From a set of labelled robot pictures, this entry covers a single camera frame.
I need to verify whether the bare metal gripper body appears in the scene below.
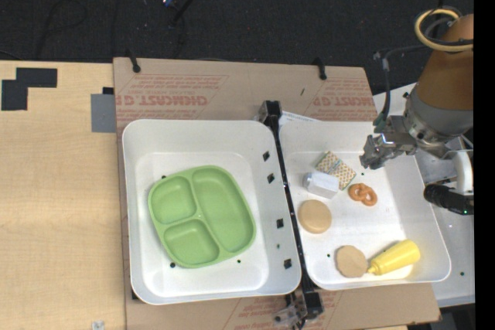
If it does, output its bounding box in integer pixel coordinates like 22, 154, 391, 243
380, 114, 442, 158

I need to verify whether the colourful patterned packet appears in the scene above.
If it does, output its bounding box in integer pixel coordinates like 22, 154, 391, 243
315, 150, 357, 191

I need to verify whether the orange pretzel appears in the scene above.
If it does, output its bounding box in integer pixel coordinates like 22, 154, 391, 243
347, 182, 378, 207

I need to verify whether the white plastic bottle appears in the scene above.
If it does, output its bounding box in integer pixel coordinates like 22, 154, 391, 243
302, 171, 340, 200

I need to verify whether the white plastic tray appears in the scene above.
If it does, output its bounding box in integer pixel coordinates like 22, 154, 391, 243
278, 119, 452, 291
121, 118, 303, 306

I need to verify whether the tan round bread bun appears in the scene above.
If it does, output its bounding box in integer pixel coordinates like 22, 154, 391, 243
297, 199, 333, 235

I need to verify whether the thin black rod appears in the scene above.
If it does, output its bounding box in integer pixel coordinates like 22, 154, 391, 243
267, 114, 316, 316

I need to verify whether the yellow mustard bottle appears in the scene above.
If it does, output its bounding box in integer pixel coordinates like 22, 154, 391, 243
366, 239, 422, 276

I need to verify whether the brown round biscuit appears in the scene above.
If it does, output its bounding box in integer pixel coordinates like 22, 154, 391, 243
334, 245, 368, 279

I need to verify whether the brown cardboard board, red print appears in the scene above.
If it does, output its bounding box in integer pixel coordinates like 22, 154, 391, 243
111, 56, 442, 330

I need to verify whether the green divided plate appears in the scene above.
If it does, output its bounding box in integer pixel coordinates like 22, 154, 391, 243
147, 165, 258, 270

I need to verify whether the black cylinder on white bracket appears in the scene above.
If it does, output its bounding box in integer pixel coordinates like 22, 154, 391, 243
422, 149, 475, 216

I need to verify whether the black block with thin wires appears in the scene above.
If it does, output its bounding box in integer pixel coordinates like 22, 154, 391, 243
257, 100, 282, 125
300, 291, 324, 322

